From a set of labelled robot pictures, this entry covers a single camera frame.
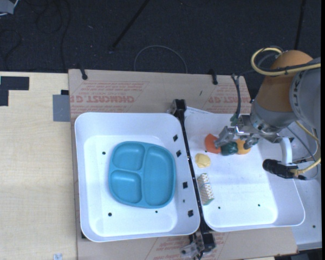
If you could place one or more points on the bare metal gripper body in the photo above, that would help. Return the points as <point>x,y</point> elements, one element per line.
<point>256,130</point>

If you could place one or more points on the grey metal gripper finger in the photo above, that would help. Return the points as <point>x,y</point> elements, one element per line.
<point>250,143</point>
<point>224,137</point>

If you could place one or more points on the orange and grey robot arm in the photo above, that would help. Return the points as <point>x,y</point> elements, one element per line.
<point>276,91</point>

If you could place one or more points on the orange round toy fruit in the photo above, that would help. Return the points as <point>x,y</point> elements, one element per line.
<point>242,149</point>

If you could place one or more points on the green broccoli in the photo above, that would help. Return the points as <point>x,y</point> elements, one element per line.
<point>228,149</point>

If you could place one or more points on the orange pizza slice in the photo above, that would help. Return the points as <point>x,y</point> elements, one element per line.
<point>210,144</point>

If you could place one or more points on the yellow biscuit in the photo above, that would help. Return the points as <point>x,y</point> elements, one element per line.
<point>202,160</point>

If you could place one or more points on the white printed paper sheet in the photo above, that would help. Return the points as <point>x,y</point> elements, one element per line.
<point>197,110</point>

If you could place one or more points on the thin black rod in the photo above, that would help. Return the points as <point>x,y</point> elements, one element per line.
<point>191,161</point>

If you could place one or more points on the white plastic tray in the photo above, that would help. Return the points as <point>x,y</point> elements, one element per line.
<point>97,221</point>
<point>241,188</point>

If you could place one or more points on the blue divided plate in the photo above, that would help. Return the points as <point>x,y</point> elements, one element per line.
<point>154,175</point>

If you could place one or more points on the brown cardboard board red print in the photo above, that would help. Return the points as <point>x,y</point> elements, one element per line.
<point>140,93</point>

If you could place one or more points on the black cylinder on white bracket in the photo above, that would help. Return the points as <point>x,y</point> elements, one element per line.
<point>277,168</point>

